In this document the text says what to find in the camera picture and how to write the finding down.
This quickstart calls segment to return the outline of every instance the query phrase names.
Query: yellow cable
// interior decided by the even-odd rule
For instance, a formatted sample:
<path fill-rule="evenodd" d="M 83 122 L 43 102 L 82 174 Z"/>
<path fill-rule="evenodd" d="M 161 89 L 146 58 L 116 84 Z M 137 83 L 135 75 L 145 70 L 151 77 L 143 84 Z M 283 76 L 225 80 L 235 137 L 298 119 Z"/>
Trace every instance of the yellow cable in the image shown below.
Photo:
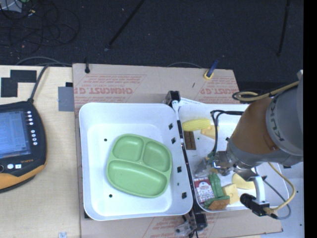
<path fill-rule="evenodd" d="M 287 89 L 290 89 L 290 88 L 292 88 L 292 87 L 294 87 L 294 86 L 297 86 L 299 84 L 299 81 L 296 81 L 296 82 L 294 82 L 294 83 L 291 83 L 291 84 L 289 84 L 289 85 L 286 85 L 286 86 L 283 86 L 283 87 L 281 87 L 281 88 L 278 88 L 278 89 L 276 89 L 276 90 L 273 90 L 273 91 L 271 91 L 271 92 L 269 92 L 269 93 L 265 93 L 265 94 L 262 94 L 262 95 L 258 95 L 258 93 L 255 93 L 255 92 L 249 92 L 249 91 L 247 91 L 247 92 L 238 92 L 238 93 L 236 93 L 236 95 L 235 95 L 235 98 L 237 99 L 237 100 L 239 100 L 239 101 L 247 101 L 247 102 L 249 102 L 249 101 L 256 101 L 256 100 L 259 100 L 259 99 L 262 99 L 262 98 L 265 98 L 265 97 L 270 97 L 270 96 L 272 96 L 272 95 L 275 95 L 275 94 L 277 94 L 278 92 L 281 92 L 281 91 L 285 91 L 285 90 L 287 90 Z M 249 97 L 249 98 L 245 98 L 245 97 L 243 97 L 243 95 L 254 95 L 255 97 Z"/>
<path fill-rule="evenodd" d="M 281 209 L 281 208 L 284 207 L 285 205 L 289 204 L 289 202 L 293 200 L 293 198 L 294 198 L 294 196 L 295 196 L 295 187 L 294 187 L 294 185 L 290 182 L 289 179 L 287 179 L 284 175 L 282 175 L 282 173 L 280 173 L 280 172 L 272 165 L 271 162 L 269 162 L 268 164 L 274 169 L 275 172 L 277 172 L 277 173 L 279 174 L 279 176 L 281 176 L 285 181 L 288 182 L 288 184 L 291 185 L 292 190 L 293 190 L 291 196 L 290 196 L 284 203 L 282 203 L 281 205 L 279 205 L 279 206 L 277 206 L 277 207 L 275 207 L 275 208 L 269 208 L 269 207 L 264 208 L 265 212 L 266 212 L 268 215 L 270 215 L 270 214 L 276 212 L 277 210 Z"/>

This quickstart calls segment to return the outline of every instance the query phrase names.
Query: screen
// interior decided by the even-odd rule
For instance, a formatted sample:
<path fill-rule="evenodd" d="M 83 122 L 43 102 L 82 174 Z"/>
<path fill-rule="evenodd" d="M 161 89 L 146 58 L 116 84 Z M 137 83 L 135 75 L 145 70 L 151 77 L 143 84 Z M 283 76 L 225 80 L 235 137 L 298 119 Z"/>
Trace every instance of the screen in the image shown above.
<path fill-rule="evenodd" d="M 24 111 L 0 113 L 0 159 L 30 153 Z"/>

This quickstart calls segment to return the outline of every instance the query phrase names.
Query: yellow corn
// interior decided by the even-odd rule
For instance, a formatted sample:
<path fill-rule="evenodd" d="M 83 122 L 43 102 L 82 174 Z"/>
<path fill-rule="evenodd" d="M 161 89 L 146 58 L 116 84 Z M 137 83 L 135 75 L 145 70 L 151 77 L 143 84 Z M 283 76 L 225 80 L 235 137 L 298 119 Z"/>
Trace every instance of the yellow corn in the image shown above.
<path fill-rule="evenodd" d="M 210 119 L 202 118 L 202 119 L 195 119 L 189 120 L 182 123 L 183 131 L 194 131 L 198 129 L 203 129 L 209 127 L 211 124 Z"/>

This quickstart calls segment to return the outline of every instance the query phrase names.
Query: divided green plate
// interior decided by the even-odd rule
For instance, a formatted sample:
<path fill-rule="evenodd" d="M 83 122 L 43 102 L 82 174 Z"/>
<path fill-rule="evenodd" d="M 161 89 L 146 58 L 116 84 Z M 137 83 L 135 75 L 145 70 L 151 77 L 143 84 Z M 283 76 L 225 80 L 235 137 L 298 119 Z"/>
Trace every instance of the divided green plate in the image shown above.
<path fill-rule="evenodd" d="M 110 151 L 106 176 L 113 187 L 140 197 L 158 197 L 169 184 L 172 155 L 162 143 L 135 134 L 119 136 Z"/>

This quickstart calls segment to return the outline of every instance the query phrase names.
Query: black floor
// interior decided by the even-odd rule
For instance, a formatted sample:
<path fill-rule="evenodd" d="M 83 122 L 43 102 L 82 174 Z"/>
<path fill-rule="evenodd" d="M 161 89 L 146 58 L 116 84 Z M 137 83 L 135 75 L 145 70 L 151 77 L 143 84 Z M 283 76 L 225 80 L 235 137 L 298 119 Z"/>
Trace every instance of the black floor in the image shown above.
<path fill-rule="evenodd" d="M 48 60 L 24 59 L 48 57 L 209 68 L 219 60 L 240 90 L 291 83 L 303 69 L 304 0 L 289 7 L 287 0 L 144 0 L 113 39 L 140 1 L 29 0 L 21 12 L 0 10 L 0 64 L 37 65 Z"/>

